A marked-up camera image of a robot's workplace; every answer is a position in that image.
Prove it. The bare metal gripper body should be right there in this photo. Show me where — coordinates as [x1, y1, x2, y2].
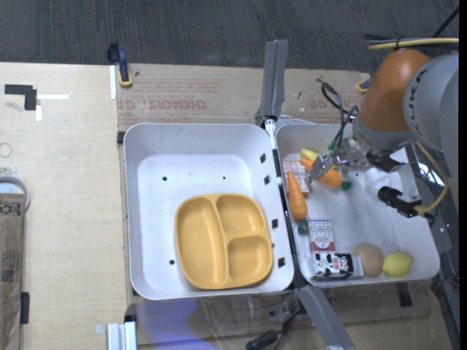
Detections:
[334, 136, 370, 168]

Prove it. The yellow banana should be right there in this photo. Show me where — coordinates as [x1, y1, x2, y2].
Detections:
[300, 148, 339, 170]

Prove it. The orange carrot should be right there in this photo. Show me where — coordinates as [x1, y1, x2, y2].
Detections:
[285, 170, 309, 235]
[299, 157, 352, 191]

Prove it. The red and white carton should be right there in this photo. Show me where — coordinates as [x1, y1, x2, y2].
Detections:
[282, 160, 311, 198]
[308, 219, 336, 254]

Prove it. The white plastic tray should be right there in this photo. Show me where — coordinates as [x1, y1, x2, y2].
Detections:
[123, 122, 295, 301]
[275, 122, 441, 288]

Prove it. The cow print carton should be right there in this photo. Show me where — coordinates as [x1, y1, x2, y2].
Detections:
[311, 252, 365, 281]

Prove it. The brown bread roll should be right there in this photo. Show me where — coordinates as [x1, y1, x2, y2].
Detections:
[352, 243, 385, 279]

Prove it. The yellow lemon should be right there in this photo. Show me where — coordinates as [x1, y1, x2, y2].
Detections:
[382, 252, 412, 278]

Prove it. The yellow divided plate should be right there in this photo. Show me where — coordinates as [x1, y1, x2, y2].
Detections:
[174, 192, 274, 291]

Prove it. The brown cardboard board red print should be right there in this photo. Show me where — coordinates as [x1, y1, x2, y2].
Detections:
[115, 63, 432, 346]

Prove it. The brown paper bag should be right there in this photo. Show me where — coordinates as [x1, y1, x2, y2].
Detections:
[0, 192, 26, 350]

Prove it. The black cylinder on white bracket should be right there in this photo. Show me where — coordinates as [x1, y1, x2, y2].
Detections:
[377, 161, 426, 219]

